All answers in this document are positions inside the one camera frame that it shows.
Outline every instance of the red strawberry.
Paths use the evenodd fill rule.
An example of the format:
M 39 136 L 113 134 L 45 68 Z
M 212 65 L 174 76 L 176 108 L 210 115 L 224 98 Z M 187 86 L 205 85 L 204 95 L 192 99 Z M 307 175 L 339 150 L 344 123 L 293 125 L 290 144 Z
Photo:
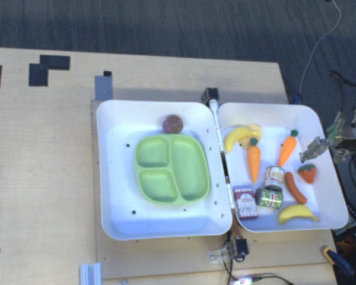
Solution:
M 315 176 L 315 166 L 313 164 L 305 164 L 298 169 L 298 174 L 307 183 L 313 183 Z

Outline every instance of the hot dog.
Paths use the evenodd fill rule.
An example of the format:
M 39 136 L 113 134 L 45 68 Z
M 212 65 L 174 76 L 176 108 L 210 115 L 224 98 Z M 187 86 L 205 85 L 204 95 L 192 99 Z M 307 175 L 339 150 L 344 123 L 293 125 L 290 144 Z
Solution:
M 298 190 L 297 185 L 294 182 L 294 177 L 291 172 L 285 173 L 285 183 L 290 194 L 295 198 L 297 202 L 304 205 L 307 202 L 307 198 Z

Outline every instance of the toy banana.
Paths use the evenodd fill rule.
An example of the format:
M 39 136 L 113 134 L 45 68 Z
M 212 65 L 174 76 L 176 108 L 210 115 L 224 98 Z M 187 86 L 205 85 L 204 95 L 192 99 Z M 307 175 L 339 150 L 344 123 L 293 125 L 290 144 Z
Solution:
M 318 217 L 305 205 L 291 205 L 282 209 L 278 214 L 278 223 L 283 224 L 294 217 L 306 217 L 318 221 Z
M 246 126 L 240 126 L 236 129 L 233 129 L 231 132 L 227 134 L 224 139 L 224 149 L 225 152 L 231 151 L 235 142 L 244 137 L 254 137 L 257 135 L 256 131 L 252 131 L 248 129 Z
M 250 129 L 252 131 L 256 131 L 257 134 L 256 136 L 254 136 L 253 138 L 257 139 L 257 141 L 260 141 L 261 140 L 261 136 L 262 136 L 262 132 L 261 132 L 261 129 L 259 126 L 253 124 L 253 125 L 249 125 L 247 126 L 247 129 Z M 239 139 L 239 144 L 241 146 L 243 146 L 243 148 L 245 148 L 246 150 L 248 150 L 251 146 L 251 143 L 250 143 L 250 137 L 242 137 Z

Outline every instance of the table surface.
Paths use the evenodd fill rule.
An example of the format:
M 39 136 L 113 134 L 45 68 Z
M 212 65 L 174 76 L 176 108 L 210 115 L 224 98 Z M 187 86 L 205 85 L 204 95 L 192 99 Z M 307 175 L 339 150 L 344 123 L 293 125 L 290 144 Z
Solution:
M 41 54 L 70 56 L 70 70 L 50 70 L 48 87 L 29 87 L 29 64 L 39 63 Z M 94 76 L 112 72 L 115 99 L 198 102 L 206 87 L 217 87 L 220 104 L 287 103 L 275 63 L 0 48 L 0 65 L 0 284 L 79 284 L 80 264 L 100 261 L 91 130 Z M 235 275 L 273 273 L 296 285 L 336 284 L 321 254 L 324 246 L 335 247 L 329 230 L 243 230 L 243 235 L 250 255 Z M 187 246 L 185 239 L 174 241 L 176 249 Z M 194 259 L 212 239 L 190 240 Z M 150 242 L 165 246 L 164 240 Z M 147 242 L 141 242 L 139 255 Z M 202 249 L 196 251 L 194 244 Z M 129 257 L 124 248 L 122 256 Z M 225 284 L 228 279 L 220 266 L 194 265 L 191 271 L 192 264 L 186 264 L 190 273 L 174 273 L 183 271 L 169 262 L 163 264 L 166 275 L 145 276 L 145 269 L 149 274 L 161 274 L 161 269 L 143 255 L 144 262 L 126 271 L 125 276 L 133 276 L 130 285 Z

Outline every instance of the green plate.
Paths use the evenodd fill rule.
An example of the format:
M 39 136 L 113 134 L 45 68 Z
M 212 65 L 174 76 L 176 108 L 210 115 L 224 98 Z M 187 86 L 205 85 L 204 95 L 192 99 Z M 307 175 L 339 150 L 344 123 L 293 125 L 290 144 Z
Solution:
M 143 138 L 136 146 L 135 168 L 141 193 L 156 204 L 197 202 L 209 192 L 205 153 L 200 143 L 187 135 Z

